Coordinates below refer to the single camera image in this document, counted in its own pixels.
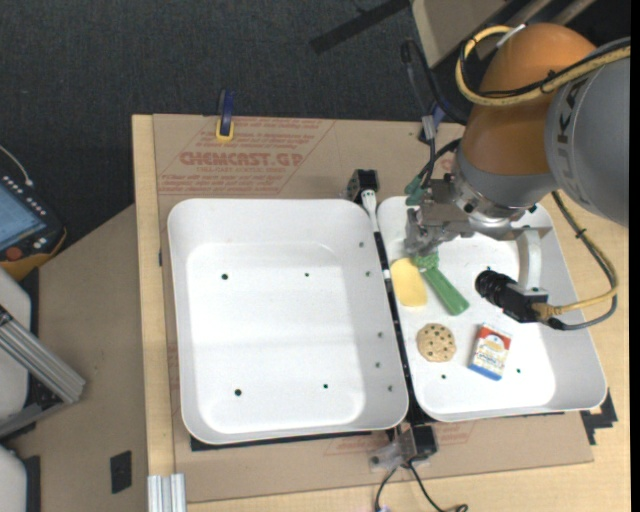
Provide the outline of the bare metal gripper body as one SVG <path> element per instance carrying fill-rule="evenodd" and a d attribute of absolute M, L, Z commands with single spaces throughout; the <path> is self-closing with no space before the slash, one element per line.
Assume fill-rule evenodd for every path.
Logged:
<path fill-rule="evenodd" d="M 524 230 L 517 222 L 525 211 L 483 196 L 464 180 L 435 179 L 415 210 L 419 240 L 453 240 L 482 234 L 496 240 L 515 239 Z"/>

